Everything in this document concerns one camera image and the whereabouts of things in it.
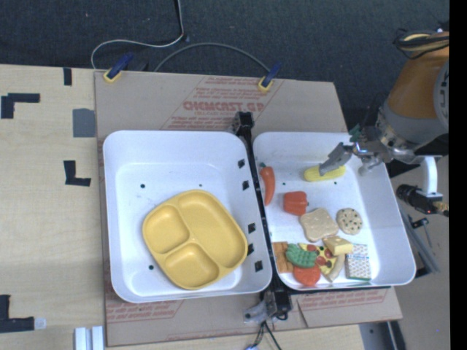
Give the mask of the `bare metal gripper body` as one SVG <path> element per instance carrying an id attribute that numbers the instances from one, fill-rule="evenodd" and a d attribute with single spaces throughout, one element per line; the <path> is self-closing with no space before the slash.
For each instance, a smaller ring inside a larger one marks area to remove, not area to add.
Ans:
<path id="1" fill-rule="evenodd" d="M 352 129 L 352 143 L 352 151 L 366 163 L 392 160 L 413 163 L 416 160 L 413 143 L 399 136 L 389 125 L 356 125 Z"/>

